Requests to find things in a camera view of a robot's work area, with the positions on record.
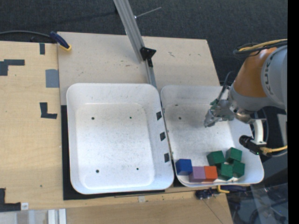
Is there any blue cube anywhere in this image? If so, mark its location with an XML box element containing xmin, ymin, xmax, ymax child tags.
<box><xmin>175</xmin><ymin>159</ymin><xmax>193</xmax><ymax>176</ymax></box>

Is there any purple cube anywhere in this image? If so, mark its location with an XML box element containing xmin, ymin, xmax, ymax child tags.
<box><xmin>188</xmin><ymin>166</ymin><xmax>206</xmax><ymax>183</ymax></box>

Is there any black cylinder on white bracket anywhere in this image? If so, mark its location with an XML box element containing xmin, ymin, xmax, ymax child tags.
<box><xmin>238</xmin><ymin>119</ymin><xmax>268</xmax><ymax>155</ymax></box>

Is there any black block with thin wires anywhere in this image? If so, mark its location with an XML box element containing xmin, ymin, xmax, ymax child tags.
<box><xmin>195</xmin><ymin>188</ymin><xmax>214</xmax><ymax>200</ymax></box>

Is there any orange cube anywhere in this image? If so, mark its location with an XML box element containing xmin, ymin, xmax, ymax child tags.
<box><xmin>204</xmin><ymin>165</ymin><xmax>218</xmax><ymax>182</ymax></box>

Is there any white plastic tray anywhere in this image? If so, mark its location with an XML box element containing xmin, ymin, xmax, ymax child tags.
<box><xmin>160</xmin><ymin>84</ymin><xmax>265</xmax><ymax>188</ymax></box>
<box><xmin>66</xmin><ymin>83</ymin><xmax>175</xmax><ymax>195</ymax></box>

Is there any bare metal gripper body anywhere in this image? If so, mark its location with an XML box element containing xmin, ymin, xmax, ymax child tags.
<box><xmin>209</xmin><ymin>99</ymin><xmax>257</xmax><ymax>124</ymax></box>

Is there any green cube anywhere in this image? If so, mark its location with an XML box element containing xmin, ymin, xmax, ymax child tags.
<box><xmin>206</xmin><ymin>150</ymin><xmax>226</xmax><ymax>167</ymax></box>
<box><xmin>219</xmin><ymin>162</ymin><xmax>234</xmax><ymax>181</ymax></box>
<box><xmin>232</xmin><ymin>160</ymin><xmax>246</xmax><ymax>178</ymax></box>
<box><xmin>225</xmin><ymin>147</ymin><xmax>243</xmax><ymax>163</ymax></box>

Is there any pale wood board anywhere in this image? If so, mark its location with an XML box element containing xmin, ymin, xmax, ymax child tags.
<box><xmin>57</xmin><ymin>31</ymin><xmax>234</xmax><ymax>209</ymax></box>

